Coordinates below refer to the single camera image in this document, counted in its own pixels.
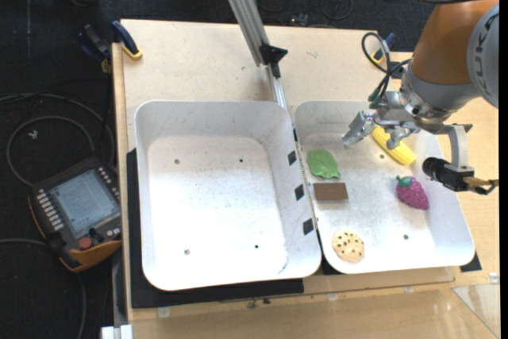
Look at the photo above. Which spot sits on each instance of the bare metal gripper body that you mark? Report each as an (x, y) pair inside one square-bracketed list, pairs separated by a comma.
[(397, 107)]

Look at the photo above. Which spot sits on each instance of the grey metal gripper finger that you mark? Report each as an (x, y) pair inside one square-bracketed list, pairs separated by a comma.
[(357, 131), (397, 135)]

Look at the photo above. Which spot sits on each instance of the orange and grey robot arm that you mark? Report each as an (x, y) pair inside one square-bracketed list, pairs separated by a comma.
[(444, 47)]

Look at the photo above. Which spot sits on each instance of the yellow corn cob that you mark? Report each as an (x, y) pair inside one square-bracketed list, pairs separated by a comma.
[(402, 155)]

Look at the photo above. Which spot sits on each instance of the green lettuce leaf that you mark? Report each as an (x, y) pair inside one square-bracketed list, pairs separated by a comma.
[(322, 164)]

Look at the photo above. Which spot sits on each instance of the purple grapes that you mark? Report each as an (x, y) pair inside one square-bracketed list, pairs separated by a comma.
[(413, 193)]

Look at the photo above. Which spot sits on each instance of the brown chocolate bar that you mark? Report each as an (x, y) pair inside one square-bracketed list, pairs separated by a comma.
[(330, 191)]

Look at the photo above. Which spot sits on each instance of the white plastic tray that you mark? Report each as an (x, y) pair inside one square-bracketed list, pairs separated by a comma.
[(222, 194), (377, 218)]

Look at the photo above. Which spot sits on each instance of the beige chocolate chip biscuit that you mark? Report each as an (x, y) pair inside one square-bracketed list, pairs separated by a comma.
[(348, 247)]

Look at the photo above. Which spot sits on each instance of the pale wood board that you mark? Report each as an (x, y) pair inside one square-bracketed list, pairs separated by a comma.
[(190, 67)]

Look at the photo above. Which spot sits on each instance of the black cylinder on white bracket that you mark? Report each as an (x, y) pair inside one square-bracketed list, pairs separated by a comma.
[(448, 172)]

